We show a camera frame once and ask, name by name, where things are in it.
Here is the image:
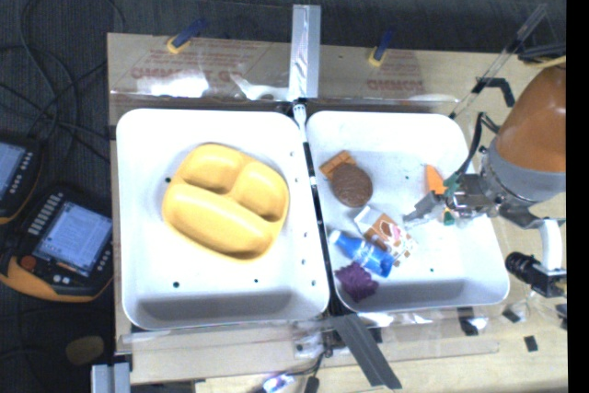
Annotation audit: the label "brown cardboard board red print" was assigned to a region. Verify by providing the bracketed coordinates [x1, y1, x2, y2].
[106, 31, 501, 386]

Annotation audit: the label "blue and white bottle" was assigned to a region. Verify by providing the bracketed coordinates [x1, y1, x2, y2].
[328, 229, 396, 279]

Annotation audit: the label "orange waffle biscuit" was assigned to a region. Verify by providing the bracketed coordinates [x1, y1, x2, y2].
[318, 150, 356, 179]

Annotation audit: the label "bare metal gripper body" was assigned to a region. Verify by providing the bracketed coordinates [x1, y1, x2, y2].
[442, 172, 502, 220]

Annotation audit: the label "brown round cookie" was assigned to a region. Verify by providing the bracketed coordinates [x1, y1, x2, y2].
[331, 164, 374, 209]

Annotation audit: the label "white plastic tray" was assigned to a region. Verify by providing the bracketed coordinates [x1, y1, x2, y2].
[305, 110, 511, 314]
[115, 107, 330, 331]

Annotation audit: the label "white and brown carton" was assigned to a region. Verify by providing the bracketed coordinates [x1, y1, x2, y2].
[353, 205, 414, 268]

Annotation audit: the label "black cylinder on white bracket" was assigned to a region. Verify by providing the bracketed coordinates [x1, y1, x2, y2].
[504, 218, 568, 298]

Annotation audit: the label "orange carrot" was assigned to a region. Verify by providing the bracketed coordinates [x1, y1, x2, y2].
[424, 164, 448, 195]

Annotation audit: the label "purple grapes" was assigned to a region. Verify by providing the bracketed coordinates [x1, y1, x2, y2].
[335, 262, 380, 302]

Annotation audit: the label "yellow divided plate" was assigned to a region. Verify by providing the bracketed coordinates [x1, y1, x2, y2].
[161, 143, 291, 263]

